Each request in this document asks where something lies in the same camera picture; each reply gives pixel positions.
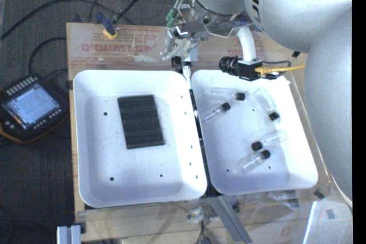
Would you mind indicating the black cylinder on white bracket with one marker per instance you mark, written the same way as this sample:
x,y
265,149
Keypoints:
x,y
247,70

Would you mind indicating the clear vial with black cap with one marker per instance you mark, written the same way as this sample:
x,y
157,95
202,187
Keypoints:
x,y
256,146
225,107
273,116
265,154
239,96

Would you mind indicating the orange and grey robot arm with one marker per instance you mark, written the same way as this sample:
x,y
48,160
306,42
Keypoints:
x,y
300,3

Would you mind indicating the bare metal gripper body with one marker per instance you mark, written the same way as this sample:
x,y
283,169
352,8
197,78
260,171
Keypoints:
x,y
197,28

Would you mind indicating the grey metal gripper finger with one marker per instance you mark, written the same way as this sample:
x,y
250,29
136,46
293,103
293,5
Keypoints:
x,y
190,48
170,48

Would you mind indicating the black ridged rectangular holder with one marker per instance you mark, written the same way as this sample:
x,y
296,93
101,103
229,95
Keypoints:
x,y
140,121

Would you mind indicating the brown cardboard board red print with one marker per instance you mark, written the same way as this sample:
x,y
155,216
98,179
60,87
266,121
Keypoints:
x,y
94,48

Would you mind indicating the white plastic tray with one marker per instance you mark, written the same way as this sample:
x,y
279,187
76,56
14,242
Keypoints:
x,y
108,157
228,134

